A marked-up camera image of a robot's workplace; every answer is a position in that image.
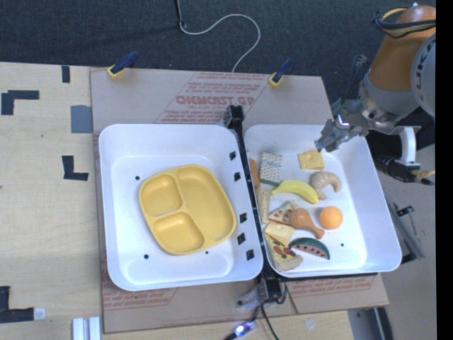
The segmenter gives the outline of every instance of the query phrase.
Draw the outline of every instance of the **white wire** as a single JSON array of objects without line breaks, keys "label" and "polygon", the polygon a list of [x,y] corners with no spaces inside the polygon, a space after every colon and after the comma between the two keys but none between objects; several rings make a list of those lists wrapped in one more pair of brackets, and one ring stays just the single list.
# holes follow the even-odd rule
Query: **white wire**
[{"label": "white wire", "polygon": [[244,54],[242,54],[242,56],[238,59],[238,61],[236,62],[236,64],[234,65],[233,69],[232,69],[232,72],[234,72],[237,68],[237,66],[239,65],[239,63],[252,51],[255,49],[255,47],[258,45],[258,43],[260,42],[260,39],[261,39],[261,30],[260,30],[260,27],[258,26],[258,24],[250,17],[250,16],[247,16],[247,15],[243,15],[243,14],[229,14],[229,15],[226,15],[224,16],[223,18],[220,18],[218,21],[216,21],[214,24],[212,24],[208,29],[206,30],[203,30],[203,31],[200,31],[200,32],[190,32],[190,31],[187,31],[184,27],[183,27],[183,18],[182,18],[182,14],[181,14],[181,9],[180,9],[180,6],[179,6],[179,0],[176,0],[176,6],[178,8],[178,14],[179,14],[179,28],[181,29],[181,31],[185,34],[188,34],[188,35],[202,35],[202,34],[205,34],[209,31],[211,31],[212,29],[214,29],[218,24],[220,24],[222,21],[224,21],[225,19],[228,19],[228,18],[233,18],[233,17],[237,17],[237,18],[245,18],[249,21],[251,21],[253,23],[253,25],[256,27],[256,30],[258,31],[258,37],[256,38],[256,41],[255,43],[252,45],[252,47],[247,50]]}]

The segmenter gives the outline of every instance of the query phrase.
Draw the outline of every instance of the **watermelon slice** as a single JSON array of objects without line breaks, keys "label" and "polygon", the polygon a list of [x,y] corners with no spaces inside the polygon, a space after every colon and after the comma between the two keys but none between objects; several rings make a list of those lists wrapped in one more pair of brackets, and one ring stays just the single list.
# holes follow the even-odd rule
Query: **watermelon slice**
[{"label": "watermelon slice", "polygon": [[299,249],[300,251],[311,253],[321,258],[331,259],[331,254],[326,245],[314,238],[303,237],[294,239],[288,244],[288,247],[290,249]]}]

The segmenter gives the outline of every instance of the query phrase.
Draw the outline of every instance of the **white tray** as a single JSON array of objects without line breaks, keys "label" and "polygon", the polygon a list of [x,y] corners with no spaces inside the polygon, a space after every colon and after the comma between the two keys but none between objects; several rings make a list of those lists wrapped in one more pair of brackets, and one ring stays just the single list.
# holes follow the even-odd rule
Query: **white tray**
[{"label": "white tray", "polygon": [[[297,154],[315,149],[314,140],[320,137],[322,128],[321,125],[252,126],[244,137],[248,157],[259,165],[261,152],[282,155],[281,179],[308,182],[315,171],[300,169]],[[323,191],[328,198],[317,204],[310,204],[297,194],[279,193],[271,196],[270,210],[290,200],[296,201],[310,212],[314,224],[322,228],[316,215],[319,208],[339,207],[344,217],[342,225],[338,229],[326,229],[321,239],[328,247],[331,259],[295,250],[302,255],[303,262],[291,271],[278,271],[268,253],[271,266],[288,278],[394,270],[401,262],[401,248],[366,139],[355,137],[343,143],[339,150],[330,153],[323,150],[322,155],[325,170],[337,174],[342,182],[340,192],[334,193],[331,186],[325,187]],[[311,232],[302,229],[294,231],[292,239],[297,237],[315,238]]]},{"label": "white tray", "polygon": [[[150,290],[245,281],[260,273],[263,255],[231,131],[219,125],[111,125],[99,137],[99,153],[107,265],[118,287]],[[150,176],[186,164],[201,165],[216,176],[237,226],[230,238],[206,251],[176,256],[153,238],[138,192]]]}]

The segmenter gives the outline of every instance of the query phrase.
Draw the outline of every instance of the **table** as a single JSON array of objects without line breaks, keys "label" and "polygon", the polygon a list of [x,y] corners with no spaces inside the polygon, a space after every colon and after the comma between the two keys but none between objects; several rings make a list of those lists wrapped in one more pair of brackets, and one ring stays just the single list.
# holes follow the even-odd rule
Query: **table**
[{"label": "table", "polygon": [[[42,307],[45,318],[0,324],[0,339],[70,339],[71,320],[102,316],[93,134],[74,127],[71,107],[90,107],[90,68],[0,64],[0,285],[11,309]],[[39,91],[39,99],[20,92]],[[87,180],[64,179],[62,157]],[[305,321],[314,327],[310,329]],[[281,339],[353,339],[346,311],[272,317]],[[135,331],[128,339],[222,339],[238,322]],[[248,339],[271,339],[264,319]],[[124,334],[103,334],[124,339]]]}]

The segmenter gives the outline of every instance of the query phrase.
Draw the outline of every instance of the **white robot link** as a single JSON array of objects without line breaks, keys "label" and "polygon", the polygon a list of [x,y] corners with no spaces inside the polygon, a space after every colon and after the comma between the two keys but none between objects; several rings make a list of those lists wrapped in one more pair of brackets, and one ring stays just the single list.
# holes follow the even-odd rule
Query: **white robot link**
[{"label": "white robot link", "polygon": [[[338,114],[327,120],[315,141],[316,148],[332,152],[370,130],[399,135],[401,157],[381,157],[375,160],[377,168],[400,181],[434,184],[426,179],[434,171],[421,171],[415,162],[415,134],[420,127],[399,123],[419,107],[435,122],[436,9],[417,4],[396,7],[378,11],[373,21],[386,36],[358,88],[355,84],[357,95],[348,97],[353,82],[340,99]],[[357,56],[353,69],[366,64],[366,57]]]}]

